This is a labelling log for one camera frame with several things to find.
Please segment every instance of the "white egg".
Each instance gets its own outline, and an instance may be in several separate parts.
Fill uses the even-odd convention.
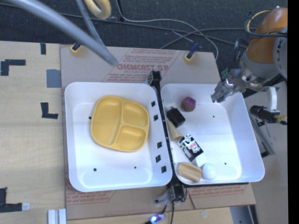
[[[216,168],[213,164],[211,163],[205,163],[204,166],[202,167],[202,175],[205,179],[208,180],[213,180],[217,176],[217,171]]]

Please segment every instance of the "cardboard box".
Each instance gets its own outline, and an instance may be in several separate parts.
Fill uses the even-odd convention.
[[[75,190],[68,178],[67,140],[65,135],[64,90],[73,82],[143,83],[151,70],[162,75],[161,87],[169,83],[216,84],[220,80],[212,53],[195,52],[190,63],[184,61],[187,51],[108,48],[118,59],[112,67],[83,47],[77,55],[61,46],[63,126],[65,154],[65,197],[68,220],[92,217],[159,213],[164,206],[155,206],[155,198],[166,187],[124,189],[83,193]],[[193,210],[255,204],[249,184],[203,186],[188,188],[185,202],[176,203],[176,210]]]

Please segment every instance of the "yellow divided plate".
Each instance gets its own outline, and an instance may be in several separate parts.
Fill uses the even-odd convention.
[[[146,143],[149,128],[147,109],[132,100],[104,96],[94,108],[91,135],[101,146],[124,152],[138,151]]]

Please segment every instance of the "white tray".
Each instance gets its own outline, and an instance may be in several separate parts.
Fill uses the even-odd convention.
[[[96,144],[90,133],[96,102],[105,95],[131,99],[149,112],[145,146],[132,153]],[[65,89],[69,178],[82,192],[164,186],[172,168],[156,92],[146,84],[76,82]]]
[[[164,110],[178,108],[186,121],[178,127],[182,135],[191,134],[203,149],[206,161],[216,168],[214,180],[189,181],[177,174],[180,162],[191,163],[171,141],[176,175],[188,185],[257,182],[264,176],[262,157],[256,142],[247,108],[241,93],[224,102],[213,103],[215,84],[167,84],[161,90]],[[196,100],[192,112],[184,112],[180,103],[185,97]]]

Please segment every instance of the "blue light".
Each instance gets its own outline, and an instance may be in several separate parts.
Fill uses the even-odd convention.
[[[154,221],[156,221],[157,220],[157,217],[156,216],[153,216],[151,219],[150,219],[150,221],[152,221],[152,222],[154,222]]]

